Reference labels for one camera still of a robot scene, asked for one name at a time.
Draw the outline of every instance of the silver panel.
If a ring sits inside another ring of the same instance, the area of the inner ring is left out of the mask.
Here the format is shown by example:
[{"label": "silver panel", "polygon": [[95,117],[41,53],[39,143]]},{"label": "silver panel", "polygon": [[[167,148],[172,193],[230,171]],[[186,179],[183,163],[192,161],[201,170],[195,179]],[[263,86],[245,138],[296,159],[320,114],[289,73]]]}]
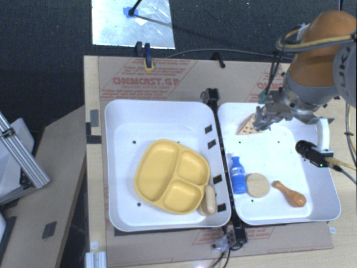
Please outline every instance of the silver panel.
[{"label": "silver panel", "polygon": [[149,42],[157,49],[175,49],[168,0],[143,0],[138,15],[127,17],[124,8],[137,0],[92,0],[94,45],[135,46]]}]

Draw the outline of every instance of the wooden disc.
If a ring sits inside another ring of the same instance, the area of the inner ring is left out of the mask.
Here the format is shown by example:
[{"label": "wooden disc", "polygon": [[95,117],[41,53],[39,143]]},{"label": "wooden disc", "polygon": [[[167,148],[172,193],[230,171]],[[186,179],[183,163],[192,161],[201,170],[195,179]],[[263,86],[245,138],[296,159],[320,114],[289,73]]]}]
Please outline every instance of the wooden disc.
[{"label": "wooden disc", "polygon": [[255,198],[261,198],[269,193],[270,184],[265,176],[254,173],[247,176],[248,194]]}]

